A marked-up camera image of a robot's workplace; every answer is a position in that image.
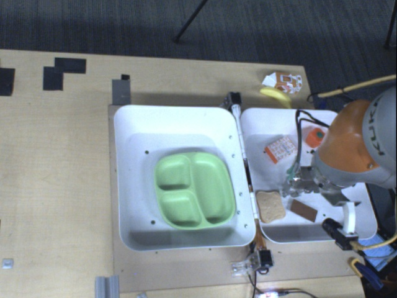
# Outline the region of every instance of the yellow banana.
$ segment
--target yellow banana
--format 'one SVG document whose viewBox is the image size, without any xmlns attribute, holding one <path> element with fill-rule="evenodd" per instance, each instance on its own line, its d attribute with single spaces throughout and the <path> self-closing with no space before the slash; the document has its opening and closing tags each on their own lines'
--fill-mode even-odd
<svg viewBox="0 0 397 298">
<path fill-rule="evenodd" d="M 279 103 L 281 105 L 283 105 L 283 107 L 292 108 L 292 105 L 291 105 L 292 101 L 291 101 L 290 97 L 283 91 L 280 91 L 279 89 L 273 88 L 273 87 L 263 87 L 260 90 L 260 92 L 262 95 L 269 96 L 269 97 L 272 97 L 272 98 L 278 100 Z"/>
</svg>

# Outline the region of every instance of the blue object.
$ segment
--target blue object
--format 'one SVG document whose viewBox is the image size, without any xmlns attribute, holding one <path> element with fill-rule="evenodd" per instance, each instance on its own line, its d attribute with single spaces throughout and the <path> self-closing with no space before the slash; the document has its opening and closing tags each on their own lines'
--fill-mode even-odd
<svg viewBox="0 0 397 298">
<path fill-rule="evenodd" d="M 325 99 L 323 99 L 319 104 L 318 104 L 318 109 L 326 109 L 327 108 L 327 102 Z"/>
<path fill-rule="evenodd" d="M 357 270 L 362 274 L 362 276 L 369 281 L 371 286 L 376 290 L 379 291 L 383 288 L 384 284 L 381 282 L 378 275 L 376 275 L 371 269 L 363 265 L 362 263 L 356 263 L 354 266 Z"/>
</svg>

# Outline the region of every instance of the green divided plate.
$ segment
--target green divided plate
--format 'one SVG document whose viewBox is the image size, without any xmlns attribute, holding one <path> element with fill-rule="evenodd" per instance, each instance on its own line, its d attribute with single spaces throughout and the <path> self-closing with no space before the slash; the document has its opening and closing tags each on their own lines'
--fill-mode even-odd
<svg viewBox="0 0 397 298">
<path fill-rule="evenodd" d="M 154 171 L 163 219 L 181 230 L 215 227 L 236 211 L 224 162 L 211 153 L 190 152 L 161 159 Z"/>
</svg>

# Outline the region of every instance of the black electrical cable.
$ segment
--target black electrical cable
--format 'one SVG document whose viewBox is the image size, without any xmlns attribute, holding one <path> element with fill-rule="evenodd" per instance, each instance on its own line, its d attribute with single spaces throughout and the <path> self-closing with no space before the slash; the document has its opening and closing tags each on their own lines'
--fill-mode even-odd
<svg viewBox="0 0 397 298">
<path fill-rule="evenodd" d="M 306 114 L 311 119 L 299 118 L 300 113 Z M 324 122 L 318 120 L 317 118 L 314 118 L 309 112 L 303 111 L 301 109 L 297 109 L 297 112 L 295 113 L 295 123 L 297 125 L 297 132 L 298 132 L 298 153 L 297 153 L 297 159 L 295 161 L 295 165 L 299 165 L 300 164 L 300 158 L 301 158 L 301 154 L 302 154 L 302 126 L 301 126 L 302 120 L 307 121 L 307 122 L 311 122 L 312 124 L 316 124 L 316 125 L 319 125 L 319 126 L 323 126 L 323 127 L 329 128 L 328 124 L 325 124 Z"/>
<path fill-rule="evenodd" d="M 254 288 L 254 292 L 252 293 L 252 298 L 255 297 L 255 293 L 258 292 L 260 294 L 263 294 L 263 291 L 261 291 L 258 287 L 256 287 L 256 271 L 254 272 L 254 281 L 252 281 L 252 277 L 250 274 L 248 274 L 249 282 Z"/>
<path fill-rule="evenodd" d="M 256 244 L 255 242 L 252 242 L 251 244 L 249 244 L 249 253 L 247 256 L 249 256 L 250 254 L 252 254 L 255 250 Z"/>
<path fill-rule="evenodd" d="M 310 101 L 310 99 L 312 97 L 314 97 L 315 95 L 318 95 L 320 92 L 316 92 L 316 93 L 311 93 L 307 98 L 306 98 L 306 102 L 309 102 L 310 104 L 313 103 L 313 99 Z"/>
<path fill-rule="evenodd" d="M 284 292 L 285 292 L 285 295 L 289 295 L 289 294 L 305 294 L 305 295 L 310 296 L 311 298 L 317 298 L 315 295 L 310 294 L 310 292 L 307 292 L 307 291 L 290 289 L 290 290 L 285 290 Z"/>
</svg>

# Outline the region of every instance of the sink basin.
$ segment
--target sink basin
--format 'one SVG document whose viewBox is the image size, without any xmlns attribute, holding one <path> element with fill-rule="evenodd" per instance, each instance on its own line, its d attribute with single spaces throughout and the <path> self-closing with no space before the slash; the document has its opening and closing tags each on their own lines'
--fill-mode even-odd
<svg viewBox="0 0 397 298">
<path fill-rule="evenodd" d="M 113 122 L 118 229 L 127 248 L 244 246 L 253 240 L 248 182 L 236 123 L 228 111 L 130 105 L 119 108 Z M 161 168 L 173 155 L 179 157 Z M 213 186 L 205 182 L 214 181 L 214 160 L 225 167 L 231 187 L 225 189 L 224 180 Z M 197 171 L 200 165 L 204 168 Z M 174 172 L 172 180 L 162 171 Z M 165 194 L 158 202 L 160 192 Z"/>
<path fill-rule="evenodd" d="M 309 111 L 317 119 L 331 124 L 336 113 L 331 111 Z M 268 109 L 250 108 L 243 112 L 241 125 L 243 129 L 246 153 L 251 172 L 252 185 L 255 191 L 279 190 L 285 181 L 289 167 L 295 161 L 295 156 L 289 156 L 279 161 L 276 165 L 265 154 L 263 149 L 279 138 L 287 136 L 295 146 L 298 146 L 297 130 L 294 123 L 295 110 L 293 109 Z M 303 123 L 302 137 L 306 138 L 313 129 L 310 123 Z M 303 140 L 301 165 L 311 164 L 311 147 Z M 371 238 L 377 231 L 377 220 L 372 209 L 367 188 L 364 183 L 357 183 L 353 187 L 343 189 L 344 195 L 351 201 L 360 201 L 355 207 L 355 230 L 360 238 Z M 277 243 L 318 242 L 328 241 L 330 237 L 321 224 L 330 217 L 343 224 L 344 212 L 342 207 L 332 206 L 323 196 L 316 193 L 303 193 L 297 200 L 316 209 L 318 215 L 315 222 L 311 222 L 290 211 L 292 203 L 290 196 L 283 197 L 282 203 L 287 210 L 283 219 L 271 223 L 261 223 L 262 231 L 267 238 Z"/>
</svg>

